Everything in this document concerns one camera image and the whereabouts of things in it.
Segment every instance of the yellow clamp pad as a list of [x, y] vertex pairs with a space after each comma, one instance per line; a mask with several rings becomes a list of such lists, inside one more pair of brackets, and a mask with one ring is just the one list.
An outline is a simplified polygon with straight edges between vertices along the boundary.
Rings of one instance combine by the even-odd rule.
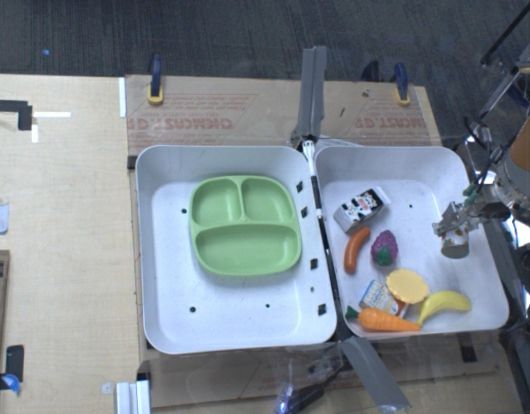
[[401, 106], [408, 106], [410, 104], [410, 95], [407, 93], [406, 98], [402, 99], [399, 90], [395, 88], [395, 100]]
[[152, 97], [152, 85], [148, 85], [147, 101], [154, 106], [159, 106], [160, 104], [163, 104], [163, 85], [159, 87], [159, 95], [157, 97]]

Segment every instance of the orange carrot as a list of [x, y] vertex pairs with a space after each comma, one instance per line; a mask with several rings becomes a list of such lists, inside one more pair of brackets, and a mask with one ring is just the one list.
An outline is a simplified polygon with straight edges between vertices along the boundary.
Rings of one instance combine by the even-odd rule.
[[345, 258], [343, 260], [343, 267], [348, 273], [354, 273], [357, 270], [357, 256], [359, 256], [360, 248], [368, 239], [370, 239], [370, 227], [365, 225], [359, 227], [349, 238], [349, 242], [345, 247]]
[[407, 321], [377, 308], [364, 308], [359, 313], [359, 322], [365, 329], [373, 331], [420, 331], [420, 325]]

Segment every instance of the light wood surface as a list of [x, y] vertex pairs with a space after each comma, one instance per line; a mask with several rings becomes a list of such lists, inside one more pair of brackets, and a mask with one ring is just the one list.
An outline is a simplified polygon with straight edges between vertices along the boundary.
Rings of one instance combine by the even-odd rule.
[[[9, 200], [3, 349], [25, 347], [19, 396], [0, 414], [106, 413], [102, 383], [134, 381], [138, 333], [127, 134], [117, 78], [0, 75], [0, 99], [34, 111], [40, 141], [0, 113], [0, 197]], [[1, 372], [4, 370], [4, 355]]]

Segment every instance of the cow print carton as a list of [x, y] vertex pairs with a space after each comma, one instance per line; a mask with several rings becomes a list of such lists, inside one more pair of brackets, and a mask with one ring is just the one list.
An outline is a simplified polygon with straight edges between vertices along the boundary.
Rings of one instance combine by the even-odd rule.
[[376, 215], [390, 200], [381, 187], [363, 191], [358, 196], [343, 203], [335, 212], [334, 219], [349, 233], [365, 220]]

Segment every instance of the blue clamp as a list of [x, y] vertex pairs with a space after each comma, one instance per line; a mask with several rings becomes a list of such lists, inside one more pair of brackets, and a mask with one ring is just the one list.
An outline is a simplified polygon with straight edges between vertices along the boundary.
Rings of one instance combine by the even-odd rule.
[[403, 63], [395, 63], [395, 100], [401, 106], [408, 106], [410, 104], [410, 96], [408, 95], [408, 74]]
[[153, 105], [163, 103], [163, 86], [161, 85], [161, 56], [152, 53], [149, 72], [152, 74], [152, 82], [147, 86], [147, 101]]

